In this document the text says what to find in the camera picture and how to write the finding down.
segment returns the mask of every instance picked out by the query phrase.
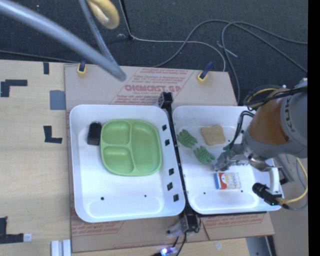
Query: gray pipe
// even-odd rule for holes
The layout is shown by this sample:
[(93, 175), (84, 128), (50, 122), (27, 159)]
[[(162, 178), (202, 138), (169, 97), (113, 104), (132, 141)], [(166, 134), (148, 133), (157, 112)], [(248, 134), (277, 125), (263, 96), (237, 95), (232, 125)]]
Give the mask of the gray pipe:
[(111, 75), (124, 81), (126, 74), (120, 67), (79, 37), (56, 24), (45, 16), (9, 0), (0, 0), (0, 13), (55, 39), (94, 64), (99, 65)]
[(89, 28), (94, 36), (95, 42), (99, 46), (101, 53), (105, 57), (107, 57), (110, 61), (112, 61), (114, 64), (118, 65), (117, 62), (115, 61), (114, 57), (110, 53), (108, 47), (106, 46), (105, 41), (103, 40), (103, 38), (102, 38), (102, 36), (96, 26), (96, 23), (94, 21), (93, 16), (91, 15), (91, 12), (89, 10), (89, 7), (87, 5), (86, 0), (78, 0), (78, 2), (80, 4), (80, 7), (81, 7), (82, 12), (84, 14), (84, 17), (86, 19), (86, 22), (88, 23)]

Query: blue clamp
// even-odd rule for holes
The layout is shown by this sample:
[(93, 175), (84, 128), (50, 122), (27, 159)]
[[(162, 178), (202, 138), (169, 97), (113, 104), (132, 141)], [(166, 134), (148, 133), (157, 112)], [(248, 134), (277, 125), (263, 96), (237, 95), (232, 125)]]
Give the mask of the blue clamp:
[(209, 64), (205, 67), (205, 69), (198, 74), (196, 79), (199, 82), (204, 82), (207, 78), (208, 72), (212, 69), (213, 66), (214, 66), (214, 63), (212, 61), (210, 61)]

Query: green plastic toy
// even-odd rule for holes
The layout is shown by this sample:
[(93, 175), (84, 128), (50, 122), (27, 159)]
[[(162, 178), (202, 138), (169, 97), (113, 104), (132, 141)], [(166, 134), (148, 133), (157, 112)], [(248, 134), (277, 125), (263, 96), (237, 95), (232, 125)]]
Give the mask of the green plastic toy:
[(186, 146), (187, 148), (192, 148), (198, 142), (197, 139), (185, 129), (179, 132), (177, 139), (182, 145)]
[(194, 151), (195, 157), (204, 165), (208, 165), (215, 157), (210, 154), (204, 146), (197, 147)]

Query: bread slice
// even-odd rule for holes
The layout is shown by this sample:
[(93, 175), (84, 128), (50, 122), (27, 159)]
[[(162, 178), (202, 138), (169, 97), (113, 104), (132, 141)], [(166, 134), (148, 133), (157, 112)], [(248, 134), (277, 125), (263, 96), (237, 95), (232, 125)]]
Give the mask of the bread slice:
[(226, 141), (224, 129), (220, 125), (201, 127), (200, 132), (205, 143), (209, 146), (222, 144)]

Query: yellow clamp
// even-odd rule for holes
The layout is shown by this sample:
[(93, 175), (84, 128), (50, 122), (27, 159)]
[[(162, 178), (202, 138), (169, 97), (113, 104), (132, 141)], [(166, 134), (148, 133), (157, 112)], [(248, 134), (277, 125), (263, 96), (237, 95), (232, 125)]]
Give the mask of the yellow clamp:
[(86, 59), (82, 58), (81, 62), (78, 64), (78, 68), (76, 69), (76, 72), (79, 75), (84, 75), (86, 71), (87, 71)]
[(204, 82), (206, 80), (206, 78), (207, 78), (208, 72), (211, 70), (211, 68), (213, 66), (214, 66), (214, 63), (212, 61), (210, 61), (209, 64), (205, 67), (205, 69), (198, 74), (196, 79), (201, 83)]

